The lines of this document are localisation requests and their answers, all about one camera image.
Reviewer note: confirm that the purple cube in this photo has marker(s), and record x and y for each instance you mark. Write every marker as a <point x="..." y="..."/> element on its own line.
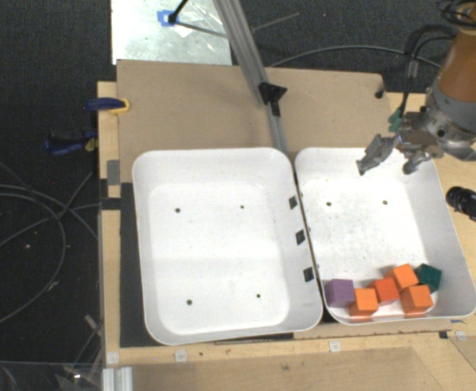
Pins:
<point x="340" y="292"/>

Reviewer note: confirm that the white plastic tray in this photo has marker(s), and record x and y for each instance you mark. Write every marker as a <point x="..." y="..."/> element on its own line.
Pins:
<point x="217" y="251"/>
<point x="368" y="234"/>

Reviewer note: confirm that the dark green cube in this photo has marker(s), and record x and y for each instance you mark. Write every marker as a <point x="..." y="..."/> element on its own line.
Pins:
<point x="430" y="277"/>

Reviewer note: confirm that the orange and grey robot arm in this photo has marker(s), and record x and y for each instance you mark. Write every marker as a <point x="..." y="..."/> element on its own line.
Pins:
<point x="472" y="59"/>

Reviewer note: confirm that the brown cardboard board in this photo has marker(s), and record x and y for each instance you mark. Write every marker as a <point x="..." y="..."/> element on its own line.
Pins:
<point x="197" y="108"/>

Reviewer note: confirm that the orange cube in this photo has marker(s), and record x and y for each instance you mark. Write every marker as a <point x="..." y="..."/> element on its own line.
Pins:
<point x="417" y="300"/>
<point x="364" y="301"/>
<point x="405" y="276"/>
<point x="386" y="290"/>

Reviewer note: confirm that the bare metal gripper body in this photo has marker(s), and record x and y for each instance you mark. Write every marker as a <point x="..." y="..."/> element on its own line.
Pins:
<point x="429" y="135"/>

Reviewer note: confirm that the black cylinder on white bracket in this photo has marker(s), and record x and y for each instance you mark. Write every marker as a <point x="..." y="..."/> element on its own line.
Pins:
<point x="473" y="199"/>

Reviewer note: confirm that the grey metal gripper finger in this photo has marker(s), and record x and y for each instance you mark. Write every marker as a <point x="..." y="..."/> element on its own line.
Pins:
<point x="412" y="163"/>
<point x="371" y="155"/>

